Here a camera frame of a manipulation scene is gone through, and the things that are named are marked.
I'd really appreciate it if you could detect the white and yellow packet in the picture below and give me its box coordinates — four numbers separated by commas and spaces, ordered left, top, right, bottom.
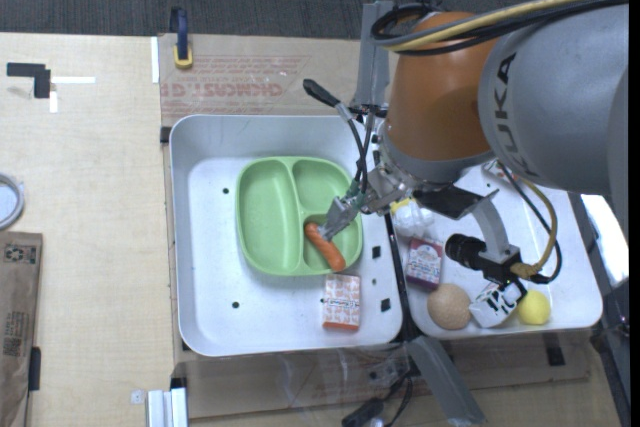
389, 197, 436, 239

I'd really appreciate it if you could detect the green divided plate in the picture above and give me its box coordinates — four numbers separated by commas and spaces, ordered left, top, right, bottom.
235, 156, 365, 277

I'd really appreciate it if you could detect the yellow ball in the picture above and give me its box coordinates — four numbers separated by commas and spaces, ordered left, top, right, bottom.
516, 289, 552, 327

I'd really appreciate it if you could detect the white cube with black print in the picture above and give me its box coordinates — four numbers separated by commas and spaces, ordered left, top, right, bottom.
468, 282, 526, 329

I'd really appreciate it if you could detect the brown paper bag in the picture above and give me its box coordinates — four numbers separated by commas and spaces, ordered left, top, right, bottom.
0, 231, 44, 427

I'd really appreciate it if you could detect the orange and white carton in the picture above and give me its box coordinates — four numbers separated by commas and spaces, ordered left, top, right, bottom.
321, 273, 362, 332

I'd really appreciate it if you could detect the tan ball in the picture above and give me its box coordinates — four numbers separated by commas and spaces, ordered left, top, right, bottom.
426, 283, 473, 331

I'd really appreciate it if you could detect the purple and white carton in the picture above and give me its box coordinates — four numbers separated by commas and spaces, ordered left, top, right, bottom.
404, 237, 445, 292

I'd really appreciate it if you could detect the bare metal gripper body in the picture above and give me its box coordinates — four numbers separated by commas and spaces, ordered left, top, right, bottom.
357, 164, 419, 217

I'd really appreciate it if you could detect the white plastic tray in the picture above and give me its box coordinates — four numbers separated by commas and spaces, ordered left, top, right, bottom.
387, 154, 604, 342
168, 114, 404, 358

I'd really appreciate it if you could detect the black block with thin wires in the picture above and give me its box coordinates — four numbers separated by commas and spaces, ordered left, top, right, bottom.
348, 102, 390, 117

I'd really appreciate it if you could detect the orange sausage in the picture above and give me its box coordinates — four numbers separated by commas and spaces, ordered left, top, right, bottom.
304, 221, 347, 273

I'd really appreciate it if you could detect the white packet with red print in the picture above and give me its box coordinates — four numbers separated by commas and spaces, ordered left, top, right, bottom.
481, 159, 517, 185

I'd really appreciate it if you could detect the black cylinder on white bracket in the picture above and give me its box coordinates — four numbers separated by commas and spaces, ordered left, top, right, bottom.
412, 187, 524, 286

